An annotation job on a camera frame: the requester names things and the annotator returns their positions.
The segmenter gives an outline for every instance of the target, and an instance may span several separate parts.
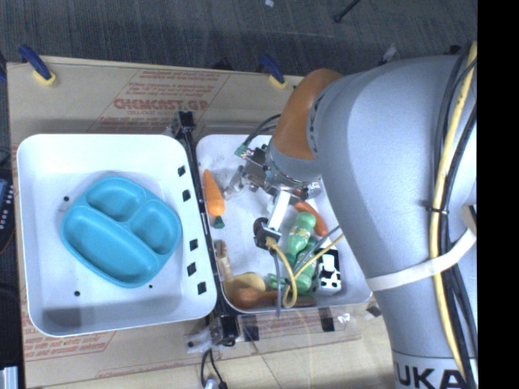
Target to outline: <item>white cable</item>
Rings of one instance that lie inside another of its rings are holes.
[[[383,291],[385,289],[394,289],[418,280],[423,280],[429,276],[440,274],[446,269],[457,264],[461,257],[472,248],[475,242],[476,236],[474,235],[474,232],[467,229],[456,242],[456,245],[454,245],[446,254],[433,259],[428,259],[423,263],[419,263],[418,265],[414,265],[399,272],[366,279],[367,285],[373,292]]]

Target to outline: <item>blue divided plate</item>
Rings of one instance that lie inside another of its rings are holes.
[[[97,275],[122,287],[148,283],[182,236],[177,213],[141,185],[106,177],[91,185],[61,223],[65,247]]]

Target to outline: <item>carrot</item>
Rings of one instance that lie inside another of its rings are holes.
[[[205,198],[209,215],[222,216],[225,212],[224,197],[220,192],[214,177],[208,169],[204,171]]]
[[[324,222],[323,218],[320,216],[319,213],[307,202],[298,201],[294,205],[294,207],[300,211],[300,212],[309,212],[313,216],[315,216],[315,226],[314,230],[315,233],[317,233],[320,237],[323,237],[328,233],[328,226],[326,226],[326,223]]]

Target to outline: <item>hole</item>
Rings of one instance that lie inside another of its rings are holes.
[[[187,274],[189,276],[192,276],[195,272],[196,272],[196,264],[195,263],[190,263],[187,266]]]
[[[205,293],[208,290],[207,286],[205,285],[205,282],[201,282],[198,284],[198,295]]]

